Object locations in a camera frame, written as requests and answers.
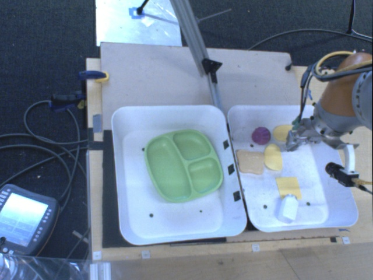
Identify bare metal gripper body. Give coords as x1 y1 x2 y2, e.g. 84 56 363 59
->
293 117 360 151

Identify yellow round biscuit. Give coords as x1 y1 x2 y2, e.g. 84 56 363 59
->
272 124 293 142

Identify yellow oval chip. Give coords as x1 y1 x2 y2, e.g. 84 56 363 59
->
263 143 283 172

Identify purple grapes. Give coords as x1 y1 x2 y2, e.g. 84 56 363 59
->
251 126 272 145

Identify white plastic tray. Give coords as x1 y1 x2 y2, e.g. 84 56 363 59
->
111 104 248 246
227 104 360 233

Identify yellow square cheese slice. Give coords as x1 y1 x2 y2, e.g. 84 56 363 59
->
275 176 303 201

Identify tan bread slice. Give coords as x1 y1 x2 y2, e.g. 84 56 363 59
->
235 149 265 175

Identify white plastic bottle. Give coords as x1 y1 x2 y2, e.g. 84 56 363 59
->
277 193 300 224

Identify green divided plate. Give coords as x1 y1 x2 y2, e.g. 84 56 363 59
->
143 128 225 204

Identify pale flat board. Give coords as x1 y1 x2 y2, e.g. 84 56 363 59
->
100 41 340 244

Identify black cylinder on white bracket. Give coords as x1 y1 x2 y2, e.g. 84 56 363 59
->
325 143 360 188

